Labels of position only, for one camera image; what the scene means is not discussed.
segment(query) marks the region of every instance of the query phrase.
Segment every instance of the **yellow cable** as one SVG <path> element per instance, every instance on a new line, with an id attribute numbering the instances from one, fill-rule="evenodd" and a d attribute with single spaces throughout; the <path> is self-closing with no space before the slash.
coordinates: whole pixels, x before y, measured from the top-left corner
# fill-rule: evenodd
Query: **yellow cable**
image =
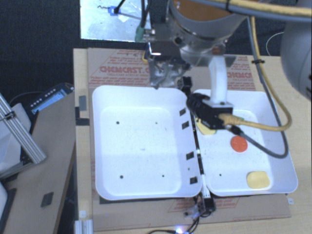
<path id="1" fill-rule="evenodd" d="M 260 51 L 259 51 L 259 46 L 258 46 L 254 17 L 251 17 L 251 30 L 252 30 L 255 55 L 256 55 L 256 58 L 258 60 L 260 60 Z M 251 122 L 251 121 L 242 120 L 241 118 L 238 118 L 238 117 L 230 115 L 230 114 L 219 114 L 219 119 L 224 121 L 224 125 L 246 125 L 246 126 L 250 126 L 250 127 L 260 128 L 263 130 L 268 130 L 268 131 L 278 131 L 278 132 L 279 131 L 285 131 L 292 124 L 292 116 L 289 113 L 289 111 L 287 110 L 286 106 L 282 103 L 280 98 L 277 96 L 277 93 L 273 89 L 272 84 L 270 83 L 268 76 L 265 73 L 263 65 L 261 62 L 259 63 L 259 67 L 260 67 L 260 71 L 262 73 L 263 79 L 264 79 L 265 83 L 267 84 L 267 86 L 270 90 L 270 93 L 272 94 L 272 96 L 275 99 L 275 101 L 277 102 L 277 104 L 281 107 L 281 109 L 285 113 L 285 115 L 287 117 L 287 123 L 283 126 L 274 127 L 274 126 L 268 126 L 268 125 L 263 125 L 263 124 Z"/>
<path id="2" fill-rule="evenodd" d="M 215 1 L 224 4 L 228 2 L 227 0 L 209 0 L 209 1 Z M 280 15 L 308 17 L 308 18 L 312 17 L 312 10 L 308 8 L 282 6 L 249 0 L 230 0 L 229 5 Z"/>

